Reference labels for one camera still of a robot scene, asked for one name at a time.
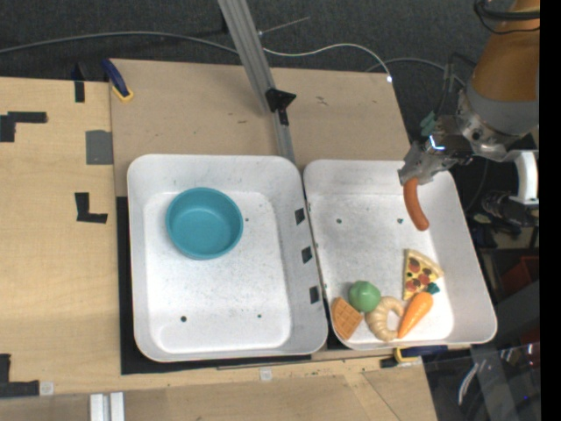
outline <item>black hole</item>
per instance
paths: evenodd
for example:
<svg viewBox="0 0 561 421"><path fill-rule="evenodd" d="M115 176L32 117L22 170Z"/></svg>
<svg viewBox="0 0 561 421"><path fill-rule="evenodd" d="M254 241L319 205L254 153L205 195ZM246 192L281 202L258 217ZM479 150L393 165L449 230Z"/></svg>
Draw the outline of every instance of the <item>black hole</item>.
<svg viewBox="0 0 561 421"><path fill-rule="evenodd" d="M319 301L319 288L317 286L309 288L309 303L317 303Z"/></svg>
<svg viewBox="0 0 561 421"><path fill-rule="evenodd" d="M304 263L308 262L312 258L312 248L308 246L307 248L302 249L302 261Z"/></svg>
<svg viewBox="0 0 561 421"><path fill-rule="evenodd" d="M304 213L304 208L295 210L296 224L299 225L302 221L306 219L306 214Z"/></svg>

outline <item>toy carrot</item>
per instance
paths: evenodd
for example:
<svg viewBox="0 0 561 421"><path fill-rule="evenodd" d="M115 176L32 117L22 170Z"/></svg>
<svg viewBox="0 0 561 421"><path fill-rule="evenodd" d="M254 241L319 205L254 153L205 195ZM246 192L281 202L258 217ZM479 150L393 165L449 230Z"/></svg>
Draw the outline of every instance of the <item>toy carrot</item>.
<svg viewBox="0 0 561 421"><path fill-rule="evenodd" d="M401 320L400 329L397 332L398 339L405 337L429 313L433 304L432 296L439 291L438 286L431 282L426 291L417 293L413 297Z"/></svg>

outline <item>orange toy sausage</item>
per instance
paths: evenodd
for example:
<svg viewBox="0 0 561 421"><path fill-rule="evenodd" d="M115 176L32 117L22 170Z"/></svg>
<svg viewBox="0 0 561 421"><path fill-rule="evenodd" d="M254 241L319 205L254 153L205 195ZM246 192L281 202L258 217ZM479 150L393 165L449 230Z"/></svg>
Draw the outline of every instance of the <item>orange toy sausage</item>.
<svg viewBox="0 0 561 421"><path fill-rule="evenodd" d="M414 176L403 184L403 199L405 200L405 207L413 225L419 231L426 231L429 229L429 220L424 215L423 209L419 204L419 197L417 196L417 186L419 179Z"/></svg>

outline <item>white tray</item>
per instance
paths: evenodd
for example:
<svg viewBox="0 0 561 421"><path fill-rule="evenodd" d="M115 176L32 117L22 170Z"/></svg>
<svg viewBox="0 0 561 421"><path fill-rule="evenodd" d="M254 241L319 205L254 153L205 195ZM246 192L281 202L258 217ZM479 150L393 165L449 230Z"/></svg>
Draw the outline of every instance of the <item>white tray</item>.
<svg viewBox="0 0 561 421"><path fill-rule="evenodd" d="M327 317L294 164L276 156L148 154L130 165L127 180L134 335L144 355L228 359L308 354L323 345ZM167 206L194 187L224 192L245 219L239 243L213 260L187 258L167 236Z"/></svg>
<svg viewBox="0 0 561 421"><path fill-rule="evenodd" d="M332 161L308 164L304 187L316 242L324 293L329 305L337 296L348 301L355 281L369 281L383 296L401 300L404 249L435 260L445 276L434 306L403 340L374 337L363 321L341 341L351 349L485 343L496 332L496 316L465 223L450 173L419 187L421 206L430 221L419 232L403 202L397 170L401 161ZM398 318L389 317L396 328Z"/></svg>

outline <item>blue plate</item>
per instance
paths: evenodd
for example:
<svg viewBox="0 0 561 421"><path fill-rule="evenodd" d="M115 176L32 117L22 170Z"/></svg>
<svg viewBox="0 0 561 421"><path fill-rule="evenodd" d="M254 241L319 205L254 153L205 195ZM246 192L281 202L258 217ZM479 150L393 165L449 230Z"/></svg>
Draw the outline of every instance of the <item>blue plate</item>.
<svg viewBox="0 0 561 421"><path fill-rule="evenodd" d="M244 220L239 207L224 193L204 187L186 190L167 207L167 233L191 259L215 259L240 240Z"/></svg>

